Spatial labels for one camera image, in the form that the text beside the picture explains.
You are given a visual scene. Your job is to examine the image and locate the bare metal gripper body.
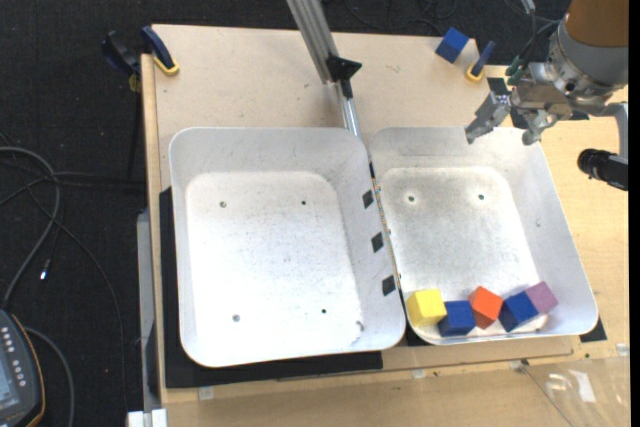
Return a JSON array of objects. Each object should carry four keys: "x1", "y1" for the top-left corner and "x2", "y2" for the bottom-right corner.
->
[{"x1": 509, "y1": 61, "x2": 615, "y2": 121}]

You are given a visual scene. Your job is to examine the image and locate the pale wood board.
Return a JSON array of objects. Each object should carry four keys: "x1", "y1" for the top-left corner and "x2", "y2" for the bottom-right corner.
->
[{"x1": 149, "y1": 23, "x2": 630, "y2": 405}]

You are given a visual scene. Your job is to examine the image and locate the blue cube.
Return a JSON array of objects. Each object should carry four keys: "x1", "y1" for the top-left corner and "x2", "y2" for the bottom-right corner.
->
[
  {"x1": 498, "y1": 290, "x2": 540, "y2": 333},
  {"x1": 434, "y1": 26, "x2": 471, "y2": 65},
  {"x1": 437, "y1": 299, "x2": 477, "y2": 338}
]

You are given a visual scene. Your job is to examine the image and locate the white plastic tray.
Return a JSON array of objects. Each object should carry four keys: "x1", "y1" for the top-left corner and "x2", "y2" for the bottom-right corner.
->
[
  {"x1": 368, "y1": 125, "x2": 600, "y2": 347},
  {"x1": 168, "y1": 126, "x2": 407, "y2": 369}
]

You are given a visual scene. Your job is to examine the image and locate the thin black and white rod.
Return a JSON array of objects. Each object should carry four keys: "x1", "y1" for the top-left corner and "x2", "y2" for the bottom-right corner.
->
[{"x1": 338, "y1": 82, "x2": 403, "y2": 299}]

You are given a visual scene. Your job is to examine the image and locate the orange cube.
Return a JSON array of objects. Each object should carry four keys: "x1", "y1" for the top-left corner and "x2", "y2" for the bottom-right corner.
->
[{"x1": 468, "y1": 285, "x2": 504, "y2": 330}]

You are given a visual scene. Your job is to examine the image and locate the yellow cube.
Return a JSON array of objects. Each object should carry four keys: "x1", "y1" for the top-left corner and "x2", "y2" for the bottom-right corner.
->
[{"x1": 404, "y1": 288, "x2": 448, "y2": 329}]

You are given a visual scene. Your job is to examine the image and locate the black cylinder on white bracket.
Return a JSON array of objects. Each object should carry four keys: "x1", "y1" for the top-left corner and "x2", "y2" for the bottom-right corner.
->
[{"x1": 576, "y1": 100, "x2": 630, "y2": 192}]

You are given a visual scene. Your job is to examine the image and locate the purple cube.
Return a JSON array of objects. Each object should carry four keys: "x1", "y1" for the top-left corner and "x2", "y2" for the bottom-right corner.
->
[{"x1": 524, "y1": 280, "x2": 559, "y2": 316}]

